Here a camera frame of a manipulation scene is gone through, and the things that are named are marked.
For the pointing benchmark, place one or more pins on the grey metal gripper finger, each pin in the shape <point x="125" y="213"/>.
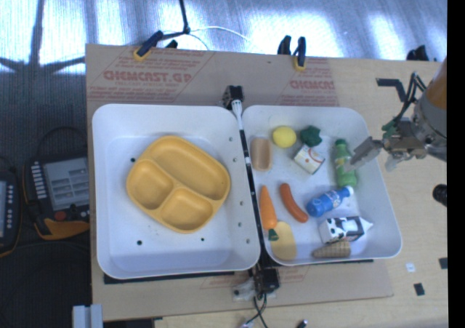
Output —
<point x="366" y="146"/>
<point x="361" y="162"/>

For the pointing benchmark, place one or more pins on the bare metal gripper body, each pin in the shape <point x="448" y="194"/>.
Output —
<point x="405" y="143"/>

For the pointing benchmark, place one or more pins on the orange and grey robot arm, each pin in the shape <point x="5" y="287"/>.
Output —
<point x="436" y="94"/>

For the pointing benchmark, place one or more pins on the green bottle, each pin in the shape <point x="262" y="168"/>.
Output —
<point x="343" y="177"/>

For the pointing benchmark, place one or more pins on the white plastic tray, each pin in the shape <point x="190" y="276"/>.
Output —
<point x="123" y="257"/>
<point x="378" y="210"/>

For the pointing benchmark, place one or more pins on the white and red can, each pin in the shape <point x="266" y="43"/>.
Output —
<point x="309" y="159"/>

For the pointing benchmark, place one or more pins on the blue bottle white cap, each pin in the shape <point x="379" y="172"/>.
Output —
<point x="325" y="203"/>

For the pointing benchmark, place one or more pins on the green broccoli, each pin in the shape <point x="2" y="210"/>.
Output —
<point x="311" y="135"/>

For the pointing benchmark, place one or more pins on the black and white milk carton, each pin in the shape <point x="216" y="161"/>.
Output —
<point x="339" y="230"/>

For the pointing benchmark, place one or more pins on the orange sausage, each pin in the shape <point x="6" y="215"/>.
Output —
<point x="292" y="203"/>

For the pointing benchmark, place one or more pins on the yellow lemon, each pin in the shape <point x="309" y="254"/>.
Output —
<point x="284" y="136"/>

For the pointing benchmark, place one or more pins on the tan waffle cone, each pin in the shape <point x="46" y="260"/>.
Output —
<point x="334" y="250"/>

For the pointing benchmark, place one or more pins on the beige bread slice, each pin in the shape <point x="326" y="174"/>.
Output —
<point x="260" y="153"/>

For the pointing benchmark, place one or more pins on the orange carrot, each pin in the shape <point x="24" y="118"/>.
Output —
<point x="267" y="208"/>

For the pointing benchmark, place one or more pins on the yellow oval toy food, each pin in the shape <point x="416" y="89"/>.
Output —
<point x="284" y="243"/>

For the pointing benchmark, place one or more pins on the thin black and white rod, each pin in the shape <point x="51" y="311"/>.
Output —
<point x="248" y="159"/>

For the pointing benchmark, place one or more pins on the brown cardboard board red print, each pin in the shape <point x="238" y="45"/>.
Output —
<point x="254" y="75"/>

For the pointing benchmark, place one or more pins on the yellow divided plate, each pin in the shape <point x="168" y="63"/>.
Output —
<point x="181" y="174"/>

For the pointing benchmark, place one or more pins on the black cylinder on white bracket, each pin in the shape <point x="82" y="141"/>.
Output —
<point x="440" y="195"/>

